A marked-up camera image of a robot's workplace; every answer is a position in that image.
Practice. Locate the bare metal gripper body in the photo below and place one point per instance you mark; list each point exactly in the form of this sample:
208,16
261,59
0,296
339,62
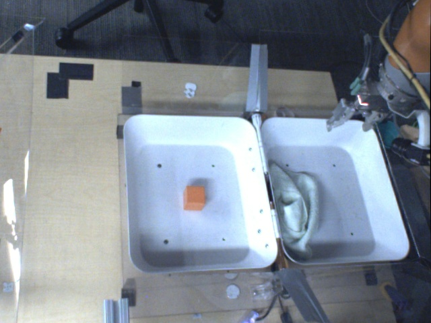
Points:
399,104

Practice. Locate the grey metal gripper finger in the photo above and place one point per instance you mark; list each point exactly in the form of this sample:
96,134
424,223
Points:
373,119
341,113

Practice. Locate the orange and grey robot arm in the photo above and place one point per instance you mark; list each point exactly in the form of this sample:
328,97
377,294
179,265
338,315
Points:
412,29

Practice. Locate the white plastic tray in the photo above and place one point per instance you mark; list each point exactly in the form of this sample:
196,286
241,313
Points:
367,167
158,136

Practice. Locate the white crumpled cloth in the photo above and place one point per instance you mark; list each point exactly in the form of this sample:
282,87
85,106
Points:
296,207

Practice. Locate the orange cube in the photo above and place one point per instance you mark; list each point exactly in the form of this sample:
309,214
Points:
194,198

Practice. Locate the black cylinder on white bracket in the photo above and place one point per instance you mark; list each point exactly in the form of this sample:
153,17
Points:
409,150

